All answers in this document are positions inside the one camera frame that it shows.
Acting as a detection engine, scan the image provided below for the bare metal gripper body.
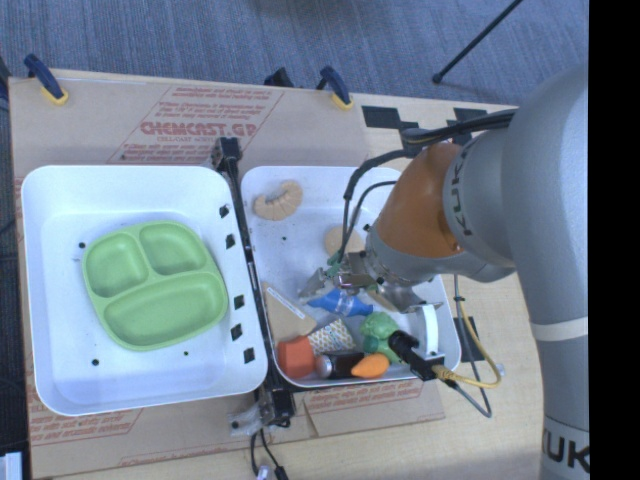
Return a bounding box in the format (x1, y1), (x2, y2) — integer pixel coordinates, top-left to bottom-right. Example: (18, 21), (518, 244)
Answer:
(331, 249), (387, 291)

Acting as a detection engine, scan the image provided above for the blue clear plastic bottle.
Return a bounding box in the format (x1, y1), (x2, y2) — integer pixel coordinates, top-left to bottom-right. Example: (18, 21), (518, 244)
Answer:
(305, 287), (375, 320)

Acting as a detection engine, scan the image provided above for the white plastic tray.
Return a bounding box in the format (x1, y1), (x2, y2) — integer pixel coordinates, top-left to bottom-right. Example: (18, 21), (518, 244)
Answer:
(20, 163), (270, 417)
(239, 164), (463, 389)

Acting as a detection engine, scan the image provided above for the tan round biscuit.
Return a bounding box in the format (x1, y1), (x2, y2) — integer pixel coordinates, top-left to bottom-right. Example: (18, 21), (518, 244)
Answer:
(323, 223), (367, 260)

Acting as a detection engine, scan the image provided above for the green broccoli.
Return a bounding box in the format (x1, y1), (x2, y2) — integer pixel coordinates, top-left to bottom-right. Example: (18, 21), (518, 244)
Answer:
(359, 311), (402, 365)

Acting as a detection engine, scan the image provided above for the tan pizza slice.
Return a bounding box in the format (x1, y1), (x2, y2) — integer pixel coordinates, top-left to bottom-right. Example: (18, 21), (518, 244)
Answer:
(260, 281), (318, 345)

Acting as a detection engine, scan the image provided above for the patterned toy ice cream cone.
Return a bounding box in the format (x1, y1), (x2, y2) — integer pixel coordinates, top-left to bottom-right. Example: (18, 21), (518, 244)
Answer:
(306, 317), (358, 357)

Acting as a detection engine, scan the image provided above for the orange cube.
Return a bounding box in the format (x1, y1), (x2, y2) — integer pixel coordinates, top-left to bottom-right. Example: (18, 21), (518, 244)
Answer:
(276, 335), (317, 381)

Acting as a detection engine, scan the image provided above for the orange carrot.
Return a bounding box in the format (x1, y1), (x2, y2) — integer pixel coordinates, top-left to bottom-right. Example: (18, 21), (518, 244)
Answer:
(350, 352), (392, 381)

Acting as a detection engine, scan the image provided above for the brown bottle with silver cap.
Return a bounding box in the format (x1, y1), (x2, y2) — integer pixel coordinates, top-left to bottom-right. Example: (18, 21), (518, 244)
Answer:
(313, 350), (367, 381)

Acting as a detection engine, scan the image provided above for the beige toy croissant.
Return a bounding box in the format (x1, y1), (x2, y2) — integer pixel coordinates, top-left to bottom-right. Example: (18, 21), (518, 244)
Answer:
(252, 179), (305, 222)

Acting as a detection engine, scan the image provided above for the green divided plate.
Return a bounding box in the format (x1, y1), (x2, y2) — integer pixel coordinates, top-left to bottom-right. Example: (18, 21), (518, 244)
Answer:
(80, 219), (231, 353)

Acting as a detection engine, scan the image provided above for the brown cardboard board, red print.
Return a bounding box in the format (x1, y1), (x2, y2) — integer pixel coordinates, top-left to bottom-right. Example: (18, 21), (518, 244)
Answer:
(7, 67), (447, 480)

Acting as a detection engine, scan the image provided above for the black cylinder on white bracket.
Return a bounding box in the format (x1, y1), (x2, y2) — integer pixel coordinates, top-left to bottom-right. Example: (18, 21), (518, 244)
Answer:
(387, 303), (447, 382)

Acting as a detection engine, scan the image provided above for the black block with thin wires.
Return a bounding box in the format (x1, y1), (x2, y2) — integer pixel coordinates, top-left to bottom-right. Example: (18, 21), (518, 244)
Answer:
(253, 386), (297, 428)
(211, 136), (244, 170)

